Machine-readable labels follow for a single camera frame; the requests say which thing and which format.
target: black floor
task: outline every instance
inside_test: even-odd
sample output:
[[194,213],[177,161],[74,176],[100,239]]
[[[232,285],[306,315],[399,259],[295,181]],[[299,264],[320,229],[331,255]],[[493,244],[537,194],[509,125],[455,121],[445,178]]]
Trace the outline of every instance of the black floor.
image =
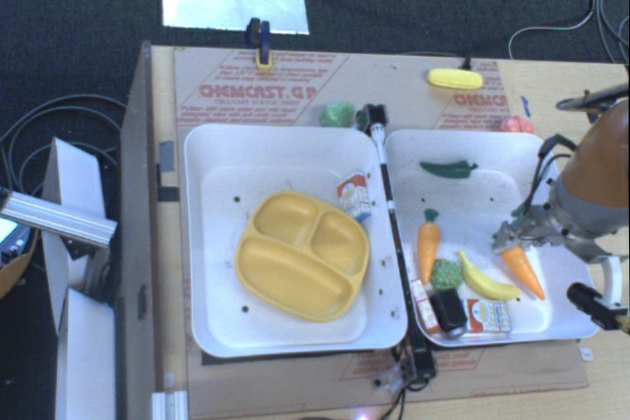
[[[311,34],[274,36],[274,47],[378,53],[470,50],[473,56],[507,58],[515,31],[576,24],[591,0],[305,1]],[[618,25],[628,16],[628,0],[606,0],[606,9]],[[34,107],[71,93],[125,101],[145,39],[239,47],[243,34],[165,28],[161,0],[0,0],[0,135]],[[513,49],[522,59],[607,61],[595,20],[579,30],[524,33]],[[120,120],[115,107],[107,110]],[[14,169],[53,134],[103,149],[115,145],[115,132],[101,122],[85,114],[55,114],[21,135]],[[5,139],[2,146],[8,148]],[[44,163],[41,155],[30,165],[25,189],[41,181]],[[8,185],[4,169],[2,185]],[[106,189],[115,199],[115,177]],[[40,256],[28,268],[26,282],[0,301],[0,420],[53,416],[56,341],[44,274],[37,265],[42,265]]]

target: robotic arm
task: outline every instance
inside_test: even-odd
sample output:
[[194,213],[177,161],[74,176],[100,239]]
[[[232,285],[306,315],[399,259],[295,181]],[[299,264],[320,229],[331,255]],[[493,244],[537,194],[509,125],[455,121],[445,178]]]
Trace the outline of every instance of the robotic arm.
[[[596,239],[628,225],[628,100],[619,100],[627,95],[628,86],[624,85],[557,104],[561,110],[587,112],[595,124],[578,146],[559,135],[543,143],[532,191],[513,212],[515,218],[501,224],[494,248],[516,243],[525,247],[563,245],[586,263],[602,263],[606,276],[611,276],[606,268],[610,270],[611,261],[618,262],[618,257],[608,254]],[[558,144],[572,150],[573,155],[560,176],[547,181],[551,185],[547,202],[532,205],[534,193],[544,178],[543,163]],[[611,283],[607,278],[604,299],[613,297]],[[600,297],[592,296],[599,304]],[[576,303],[575,296],[569,299],[582,311],[591,312],[584,302]],[[601,310],[590,313],[596,323],[600,313]]]

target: banana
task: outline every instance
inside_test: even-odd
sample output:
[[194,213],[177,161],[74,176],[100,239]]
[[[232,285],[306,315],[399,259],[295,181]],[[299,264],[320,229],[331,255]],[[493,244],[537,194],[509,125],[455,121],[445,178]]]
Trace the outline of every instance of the banana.
[[466,257],[464,251],[457,253],[462,260],[462,273],[464,282],[477,294],[488,299],[508,300],[519,295],[519,288],[508,283],[501,283],[485,275],[471,260]]

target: yellow divided plate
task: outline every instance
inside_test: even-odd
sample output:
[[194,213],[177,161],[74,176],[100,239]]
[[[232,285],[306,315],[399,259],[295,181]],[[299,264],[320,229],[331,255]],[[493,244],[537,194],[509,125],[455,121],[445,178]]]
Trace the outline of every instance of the yellow divided plate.
[[267,197],[236,247],[238,279],[253,294],[303,319],[332,321],[350,307],[369,261],[362,226],[294,191]]

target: orange carrot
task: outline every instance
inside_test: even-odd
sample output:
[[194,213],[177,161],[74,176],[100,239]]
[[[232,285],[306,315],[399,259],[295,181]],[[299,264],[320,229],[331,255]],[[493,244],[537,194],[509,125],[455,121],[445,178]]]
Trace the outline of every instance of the orange carrot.
[[437,246],[440,242],[440,228],[433,222],[437,217],[437,211],[427,209],[424,211],[426,222],[417,230],[417,265],[420,269],[420,280],[427,284],[431,278]]
[[523,247],[516,245],[511,249],[506,249],[501,253],[503,261],[510,268],[512,273],[538,298],[544,299],[544,292],[540,287],[538,277],[530,264],[530,260],[525,255]]

